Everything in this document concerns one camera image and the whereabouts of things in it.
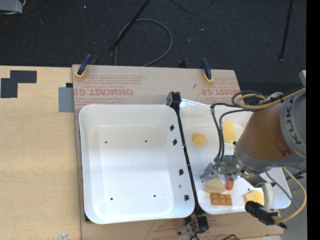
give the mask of white plastic tray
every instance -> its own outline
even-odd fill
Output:
[[[220,115],[230,110],[238,108],[217,105],[215,107],[215,115],[219,121]],[[241,136],[252,112],[243,111],[231,113],[223,117],[223,121],[231,121],[234,124],[236,139]],[[209,105],[187,105],[180,111],[180,117],[183,127],[183,133],[186,143],[186,148],[189,156],[190,166],[196,188],[196,195],[201,208],[209,214],[226,214],[245,211],[244,195],[249,191],[256,189],[262,192],[261,188],[253,188],[245,179],[238,178],[234,181],[233,189],[226,190],[223,194],[230,194],[232,198],[232,206],[211,205],[210,194],[204,191],[205,182],[201,182],[200,176],[204,173],[204,169],[209,163],[212,163],[219,150],[219,138],[217,128],[211,114]],[[198,147],[192,142],[192,135],[194,133],[204,134],[206,136],[206,144],[204,147]],[[224,155],[232,155],[234,152],[234,145],[232,143],[224,143]],[[281,168],[273,168],[269,172],[288,193],[290,193],[287,181]],[[265,173],[261,176],[267,181],[271,180]],[[219,175],[223,184],[225,178]],[[274,208],[283,209],[290,205],[291,201],[283,193],[283,191],[276,185],[273,187]]]
[[[193,212],[172,108],[90,104],[80,111],[79,125],[84,209],[92,222],[184,218]]]

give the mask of yellow cable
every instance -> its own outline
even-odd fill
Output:
[[[267,103],[267,104],[261,104],[261,105],[245,105],[245,104],[242,104],[241,101],[246,99],[246,98],[249,98],[249,97],[253,97],[253,96],[257,96],[259,98],[261,98],[262,95],[256,95],[254,93],[249,93],[249,94],[246,94],[246,95],[243,95],[239,98],[236,99],[236,103],[241,107],[241,108],[244,108],[244,109],[249,109],[249,110],[261,110],[261,109],[265,109],[265,108],[269,108],[269,107],[272,107],[278,103],[280,103],[281,101],[286,101],[300,93],[303,93],[306,91],[306,87],[300,89],[300,90],[297,90],[291,94],[288,94],[287,96],[284,96],[282,99],[277,99],[273,102],[270,102],[270,103]]]
[[[281,222],[286,222],[287,220],[292,219],[294,216],[296,216],[298,213],[300,213],[302,211],[302,209],[305,207],[306,203],[307,203],[307,192],[305,190],[305,188],[300,184],[300,182],[286,169],[286,168],[282,168],[288,175],[289,177],[302,189],[303,191],[303,195],[304,195],[304,199],[303,199],[303,203],[300,205],[300,207],[293,212],[291,215],[284,217],[284,218],[280,218]]]

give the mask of black tripod leg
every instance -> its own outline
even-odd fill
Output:
[[[113,46],[111,47],[111,55],[113,55],[113,52],[115,51],[117,45],[120,43],[122,38],[124,38],[125,34],[129,31],[129,29],[132,27],[132,25],[136,22],[137,18],[140,16],[140,14],[143,12],[143,10],[147,7],[151,0],[146,0],[140,10],[137,12],[137,14],[133,17],[133,19],[130,21],[130,23],[126,26],[126,28],[123,30],[121,35],[118,37],[118,39],[115,41]]]
[[[288,7],[288,15],[287,15],[287,18],[286,18],[286,25],[285,25],[285,30],[284,30],[282,48],[281,48],[281,52],[280,52],[280,55],[279,55],[280,61],[284,60],[284,53],[285,53],[285,48],[286,48],[289,23],[290,23],[291,13],[292,13],[293,10],[294,10],[294,0],[290,0],[289,7]]]

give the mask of black carpet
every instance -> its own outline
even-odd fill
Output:
[[[92,54],[99,65],[144,66],[166,53],[172,37],[168,53],[147,67],[177,68],[187,58],[199,68],[206,59],[211,69],[234,70],[243,91],[302,85],[307,0],[293,0],[283,61],[290,0],[151,0],[115,61],[110,47],[145,1],[26,0],[22,14],[0,15],[0,65],[71,67]]]

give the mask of black cable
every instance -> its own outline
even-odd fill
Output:
[[[22,14],[23,15],[26,15],[26,14],[30,14],[30,13],[33,13],[34,11],[40,9],[42,6],[44,6],[49,0],[45,0],[43,1],[38,7],[36,7],[35,9],[32,9],[30,11],[27,11],[27,12],[23,12]]]
[[[176,6],[180,7],[182,10],[184,10],[185,12],[187,13],[191,13],[191,14],[197,14],[197,13],[202,13],[204,12],[205,10],[209,9],[213,3],[215,2],[215,0],[212,0],[212,2],[209,4],[209,6],[207,6],[205,9],[202,9],[202,10],[199,10],[199,11],[191,11],[191,10],[188,10],[188,9],[185,9],[184,7],[182,7],[179,3],[177,3],[176,1],[174,0],[169,0],[171,1],[172,3],[174,3]]]
[[[214,162],[217,162],[218,160],[221,160],[221,154],[222,154],[222,150],[223,150],[223,146],[224,146],[224,143],[223,143],[224,137],[223,137],[223,134],[222,134],[222,130],[220,130],[220,126],[218,125],[217,118],[216,118],[216,115],[215,115],[215,106],[217,106],[217,105],[223,105],[223,106],[227,106],[227,107],[236,108],[236,106],[234,106],[234,105],[230,105],[230,104],[226,104],[226,103],[222,103],[222,102],[214,103],[214,104],[212,104],[210,106],[211,114],[212,114],[212,117],[213,117],[213,121],[214,121],[215,127],[217,129],[218,138],[219,138],[219,150],[218,150],[218,153],[216,154],[216,157],[214,158]]]
[[[239,108],[240,106],[236,103],[235,99],[236,99],[236,97],[239,96],[239,95],[246,95],[246,94],[256,94],[256,95],[265,96],[263,93],[258,92],[258,91],[254,91],[254,90],[243,90],[243,91],[237,92],[235,95],[232,96],[232,98],[231,98],[232,104]]]
[[[222,137],[222,138],[221,138],[222,148],[221,148],[220,161],[222,161],[222,159],[224,158],[224,155],[225,155],[225,140],[224,140],[224,135],[223,135],[223,130],[222,130],[222,118],[223,118],[225,115],[228,115],[228,114],[231,114],[231,113],[236,113],[236,112],[242,112],[242,111],[246,111],[246,110],[245,110],[245,109],[231,110],[231,111],[228,111],[228,112],[223,113],[223,114],[220,116],[219,126],[221,127],[221,128],[220,128],[220,131],[221,131],[221,137]]]
[[[16,19],[15,22],[13,23],[13,26],[4,32],[1,32],[0,36],[3,36],[5,34],[9,33],[10,31],[12,31],[16,27],[18,21],[21,21],[21,18]]]
[[[283,94],[280,94],[278,97],[272,98],[272,99],[270,100],[270,102],[274,102],[274,101],[277,101],[277,100],[281,100],[283,97],[286,97],[286,96],[288,96],[288,95],[290,95],[290,94],[293,94],[293,93],[295,93],[295,92],[297,92],[297,91],[300,91],[300,90],[303,89],[303,88],[306,88],[306,86],[301,86],[301,87],[295,88],[295,89],[293,89],[293,90],[287,91],[287,92],[285,92],[285,93],[283,93]]]
[[[304,170],[300,170],[294,174],[292,174],[293,177],[295,177],[297,180],[298,180],[298,176],[302,175],[302,174],[305,174],[307,172],[307,169],[304,169]],[[291,177],[287,176],[285,177],[286,180],[292,180]]]
[[[234,234],[228,235],[226,238],[221,239],[221,240],[227,240],[227,239],[232,238],[232,237],[234,237],[235,240],[240,240],[240,238],[238,238],[238,237],[237,237],[236,235],[234,235]]]

